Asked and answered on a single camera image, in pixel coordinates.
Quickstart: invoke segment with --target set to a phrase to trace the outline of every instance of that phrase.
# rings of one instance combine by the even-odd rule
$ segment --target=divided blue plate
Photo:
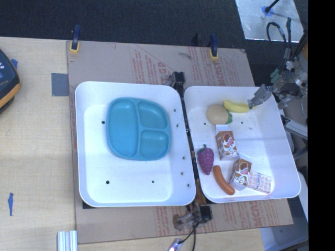
[[[159,104],[138,98],[117,98],[107,112],[107,140],[113,153],[124,159],[151,161],[170,150],[171,131]]]

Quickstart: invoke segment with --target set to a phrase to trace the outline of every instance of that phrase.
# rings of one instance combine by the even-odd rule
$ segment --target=toy sausage
[[[232,186],[230,186],[224,179],[222,175],[221,167],[218,165],[215,165],[213,167],[213,173],[214,173],[215,180],[217,184],[220,186],[220,188],[224,190],[226,194],[233,195],[235,193],[235,189]]]

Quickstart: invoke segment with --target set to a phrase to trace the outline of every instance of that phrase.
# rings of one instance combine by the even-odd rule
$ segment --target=yellow banana
[[[249,105],[246,103],[234,103],[230,100],[224,100],[224,107],[230,112],[243,113],[249,111]]]

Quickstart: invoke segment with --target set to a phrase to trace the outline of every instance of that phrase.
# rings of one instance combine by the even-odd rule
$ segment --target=cardboard sheet
[[[70,113],[74,168],[76,229],[79,244],[126,239],[185,235],[173,226],[175,215],[186,207],[91,208],[79,194],[74,92],[84,81],[117,83],[166,83],[174,72],[184,72],[185,89],[193,85],[254,86],[247,55],[240,49],[218,49],[210,59],[209,48],[129,43],[80,43],[69,51]],[[290,225],[292,215],[286,199],[211,204],[213,219],[198,233]]]

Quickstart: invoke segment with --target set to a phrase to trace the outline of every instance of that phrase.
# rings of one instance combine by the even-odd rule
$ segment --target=wooden table
[[[58,231],[76,230],[69,97],[51,92],[51,74],[68,73],[66,41],[0,37],[0,48],[18,61],[22,81],[0,115],[0,250],[54,251]],[[175,238],[85,244],[78,250],[167,250]],[[182,250],[192,246],[190,237]],[[264,247],[260,230],[251,229],[197,234],[195,250]]]

